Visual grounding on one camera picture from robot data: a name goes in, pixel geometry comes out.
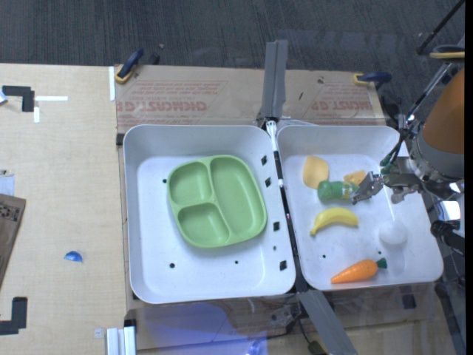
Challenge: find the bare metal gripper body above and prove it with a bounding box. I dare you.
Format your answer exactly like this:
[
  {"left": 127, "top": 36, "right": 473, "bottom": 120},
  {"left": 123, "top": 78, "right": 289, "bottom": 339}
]
[{"left": 380, "top": 156, "right": 465, "bottom": 203}]

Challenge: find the green bottle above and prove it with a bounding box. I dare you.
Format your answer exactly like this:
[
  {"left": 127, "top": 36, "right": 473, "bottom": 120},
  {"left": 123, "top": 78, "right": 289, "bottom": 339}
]
[{"left": 316, "top": 179, "right": 361, "bottom": 204}]

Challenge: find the yellow cheese wedge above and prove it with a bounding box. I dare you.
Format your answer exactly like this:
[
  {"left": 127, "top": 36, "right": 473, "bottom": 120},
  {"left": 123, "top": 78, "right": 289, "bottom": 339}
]
[{"left": 343, "top": 169, "right": 367, "bottom": 187}]

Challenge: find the yellow banana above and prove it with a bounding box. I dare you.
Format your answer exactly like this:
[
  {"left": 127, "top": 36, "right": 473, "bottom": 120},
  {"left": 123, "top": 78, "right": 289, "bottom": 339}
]
[{"left": 309, "top": 206, "right": 360, "bottom": 237}]

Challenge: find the pale yellow toy chip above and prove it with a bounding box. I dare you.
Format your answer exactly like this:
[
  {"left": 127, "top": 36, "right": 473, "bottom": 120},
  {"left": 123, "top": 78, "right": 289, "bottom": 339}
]
[{"left": 302, "top": 155, "right": 330, "bottom": 190}]

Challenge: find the white plastic tray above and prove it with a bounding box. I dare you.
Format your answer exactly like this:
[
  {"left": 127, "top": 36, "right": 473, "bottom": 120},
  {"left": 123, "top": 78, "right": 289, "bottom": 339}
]
[
  {"left": 123, "top": 124, "right": 297, "bottom": 305},
  {"left": 276, "top": 124, "right": 445, "bottom": 292}
]

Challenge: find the orange carrot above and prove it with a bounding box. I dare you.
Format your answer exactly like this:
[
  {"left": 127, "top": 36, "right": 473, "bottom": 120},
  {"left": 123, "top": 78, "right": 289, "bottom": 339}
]
[{"left": 330, "top": 257, "right": 388, "bottom": 285}]

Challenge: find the green divided plate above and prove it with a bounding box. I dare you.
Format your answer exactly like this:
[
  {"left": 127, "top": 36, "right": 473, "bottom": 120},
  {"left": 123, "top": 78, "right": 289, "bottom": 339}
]
[{"left": 166, "top": 155, "right": 268, "bottom": 249}]

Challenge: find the brown cardboard board red print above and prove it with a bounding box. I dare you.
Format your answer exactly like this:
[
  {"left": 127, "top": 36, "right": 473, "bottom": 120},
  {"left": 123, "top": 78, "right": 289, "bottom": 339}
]
[{"left": 114, "top": 64, "right": 450, "bottom": 351}]

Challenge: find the brown paper packet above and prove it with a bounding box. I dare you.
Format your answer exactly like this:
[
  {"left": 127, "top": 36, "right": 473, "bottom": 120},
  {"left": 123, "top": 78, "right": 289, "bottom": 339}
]
[{"left": 0, "top": 193, "right": 27, "bottom": 288}]

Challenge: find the black cylinder on white bracket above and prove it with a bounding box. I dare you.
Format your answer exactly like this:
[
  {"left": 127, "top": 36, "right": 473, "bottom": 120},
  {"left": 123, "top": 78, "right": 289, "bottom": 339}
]
[{"left": 430, "top": 199, "right": 466, "bottom": 255}]

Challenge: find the black block with thin wires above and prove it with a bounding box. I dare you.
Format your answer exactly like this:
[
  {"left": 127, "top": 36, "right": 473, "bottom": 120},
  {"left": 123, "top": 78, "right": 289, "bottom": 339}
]
[{"left": 257, "top": 112, "right": 282, "bottom": 126}]

